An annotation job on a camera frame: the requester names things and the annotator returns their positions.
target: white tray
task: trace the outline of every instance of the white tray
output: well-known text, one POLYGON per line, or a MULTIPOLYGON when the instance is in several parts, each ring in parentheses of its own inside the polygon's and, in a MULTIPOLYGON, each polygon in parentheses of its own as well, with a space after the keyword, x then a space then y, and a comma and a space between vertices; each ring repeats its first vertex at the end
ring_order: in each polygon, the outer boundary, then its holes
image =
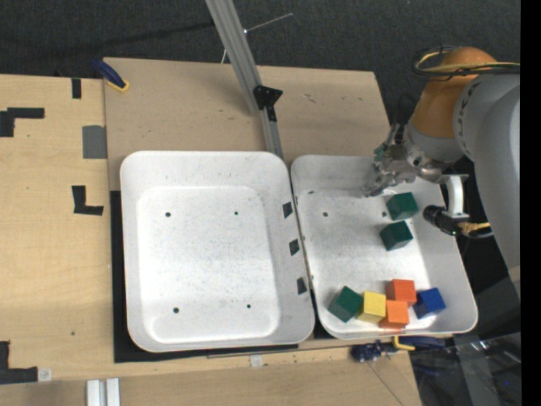
POLYGON ((120 178, 128 330, 141 348, 292 344, 312 332, 281 159, 140 151, 120 178))
POLYGON ((422 215, 427 205, 443 206, 439 186, 418 178, 382 196, 364 198, 360 189, 372 162, 371 157, 301 156, 292 165, 293 192, 321 324, 341 339, 396 335, 397 331, 355 318, 344 323, 327 307, 343 286, 360 294, 384 293, 391 279, 405 278, 414 280, 417 289, 439 288, 447 308, 422 320, 410 309, 410 324, 398 333, 470 331, 478 312, 456 241, 422 215), (420 212, 407 220, 414 239, 387 251, 379 235, 391 223, 385 216, 385 200, 402 192, 412 192, 419 206, 420 212))

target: red-orange block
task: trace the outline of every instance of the red-orange block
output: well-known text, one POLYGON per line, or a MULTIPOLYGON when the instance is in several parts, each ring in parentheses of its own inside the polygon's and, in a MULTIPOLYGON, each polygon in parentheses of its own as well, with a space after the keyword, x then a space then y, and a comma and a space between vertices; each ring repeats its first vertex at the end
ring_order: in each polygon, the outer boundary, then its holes
POLYGON ((387 315, 381 319, 380 328, 402 329, 409 323, 407 302, 387 300, 387 315))
POLYGON ((408 307, 417 302, 417 292, 413 280, 394 279, 385 287, 387 299, 393 301, 404 301, 408 307))

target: yellow block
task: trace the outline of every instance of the yellow block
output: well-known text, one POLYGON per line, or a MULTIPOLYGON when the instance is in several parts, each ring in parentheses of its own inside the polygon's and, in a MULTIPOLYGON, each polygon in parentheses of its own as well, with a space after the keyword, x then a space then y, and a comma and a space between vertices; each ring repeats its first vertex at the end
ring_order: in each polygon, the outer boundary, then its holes
POLYGON ((363 304, 355 317, 360 321, 378 323, 386 316, 386 296, 367 290, 363 293, 363 297, 363 304))

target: block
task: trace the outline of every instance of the block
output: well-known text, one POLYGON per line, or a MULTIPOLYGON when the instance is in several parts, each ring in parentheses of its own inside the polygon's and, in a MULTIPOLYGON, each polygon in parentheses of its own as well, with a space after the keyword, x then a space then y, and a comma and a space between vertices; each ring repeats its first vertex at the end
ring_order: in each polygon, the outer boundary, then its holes
POLYGON ((363 303, 355 317, 360 321, 378 323, 387 314, 385 307, 386 300, 387 298, 384 294, 366 290, 363 293, 363 303))
POLYGON ((413 198, 412 193, 395 194, 386 204, 387 211, 389 211, 393 221, 407 220, 419 212, 417 202, 413 198))
POLYGON ((380 232, 381 240, 387 251, 396 250, 413 239, 405 221, 393 222, 380 232))
POLYGON ((417 293, 417 303, 413 310, 418 319, 429 315, 436 315, 445 309, 445 302, 438 288, 430 288, 417 293))
POLYGON ((417 291, 413 280, 393 279, 385 286, 387 299, 403 301, 411 307, 417 302, 417 291))
POLYGON ((363 297, 353 292, 348 286, 344 286, 340 293, 333 299, 328 310, 343 322, 354 317, 360 306, 363 304, 363 297))
POLYGON ((409 313, 407 312, 407 302, 387 300, 387 314, 381 319, 380 328, 402 329, 409 323, 409 313))

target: green block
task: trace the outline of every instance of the green block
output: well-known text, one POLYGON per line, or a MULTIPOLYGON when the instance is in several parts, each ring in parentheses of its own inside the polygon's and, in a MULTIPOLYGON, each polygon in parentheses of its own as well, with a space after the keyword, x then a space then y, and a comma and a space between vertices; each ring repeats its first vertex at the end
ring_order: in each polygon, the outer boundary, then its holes
POLYGON ((393 221, 406 220, 419 212, 417 202, 413 198, 412 193, 393 195, 386 204, 393 221))
POLYGON ((380 232, 380 237, 387 251, 396 250, 405 246, 413 239, 405 221, 393 222, 380 232))
POLYGON ((328 310, 341 321, 349 321, 357 314, 363 304, 363 297, 353 292, 348 286, 344 286, 341 292, 334 298, 328 310))

